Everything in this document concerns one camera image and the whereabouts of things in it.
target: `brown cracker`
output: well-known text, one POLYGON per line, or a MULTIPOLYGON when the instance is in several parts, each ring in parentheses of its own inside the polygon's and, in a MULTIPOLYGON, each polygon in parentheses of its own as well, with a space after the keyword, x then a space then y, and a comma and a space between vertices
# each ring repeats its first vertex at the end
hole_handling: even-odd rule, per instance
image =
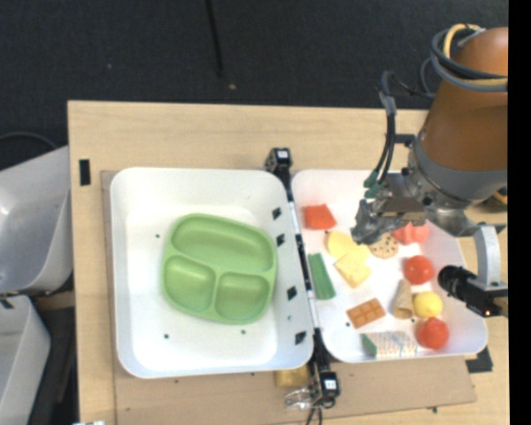
POLYGON ((386 311, 381 306, 380 301, 374 297, 369 301, 365 301, 362 304, 352 307, 347 310, 346 313, 348 314, 350 321, 352 321, 354 328, 359 328, 385 316, 386 311))
POLYGON ((370 252, 380 259, 395 257, 399 251, 399 243, 390 233, 384 233, 380 241, 368 245, 370 252))

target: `green plate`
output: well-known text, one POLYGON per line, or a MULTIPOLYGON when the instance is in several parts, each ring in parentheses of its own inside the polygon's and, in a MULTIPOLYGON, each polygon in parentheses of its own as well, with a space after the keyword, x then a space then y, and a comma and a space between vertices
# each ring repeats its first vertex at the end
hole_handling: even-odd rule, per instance
POLYGON ((269 235, 237 220, 187 214, 165 241, 163 292, 184 313, 229 324, 256 321, 271 302, 276 275, 269 235))

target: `yellow lemon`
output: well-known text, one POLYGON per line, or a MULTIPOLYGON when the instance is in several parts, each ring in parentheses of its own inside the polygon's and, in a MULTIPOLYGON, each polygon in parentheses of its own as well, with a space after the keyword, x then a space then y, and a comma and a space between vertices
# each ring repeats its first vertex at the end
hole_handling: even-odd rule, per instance
POLYGON ((443 311, 443 300, 433 291, 422 291, 413 300, 415 314, 421 318, 432 318, 443 311))

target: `table surface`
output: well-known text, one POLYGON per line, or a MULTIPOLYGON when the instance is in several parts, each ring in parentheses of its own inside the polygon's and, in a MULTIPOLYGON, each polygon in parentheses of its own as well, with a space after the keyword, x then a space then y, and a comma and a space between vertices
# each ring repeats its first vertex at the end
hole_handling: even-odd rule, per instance
MULTIPOLYGON (((397 132, 416 134, 425 116, 425 111, 399 110, 397 132)), ((275 388, 271 372, 140 380, 119 365, 112 345, 101 178, 130 166, 261 168, 273 147, 290 148, 293 172, 372 169, 383 147, 385 112, 71 101, 68 131, 80 420, 126 425, 149 417, 150 423, 163 424, 172 416, 173 423, 304 422, 306 413, 284 410, 285 392, 275 388), (90 181, 81 176, 83 161, 90 181)), ((392 169, 404 166, 406 152, 396 150, 392 169)), ((507 221, 507 213, 493 206, 475 207, 468 215, 487 223, 507 221)), ((499 235, 504 282, 507 231, 499 235)), ((459 242, 475 272, 473 240, 459 242)), ((491 318, 487 326, 491 372, 469 375, 462 357, 431 358, 422 361, 424 366, 421 360, 335 364, 343 394, 337 407, 325 411, 324 422, 509 423, 508 320, 491 318)))

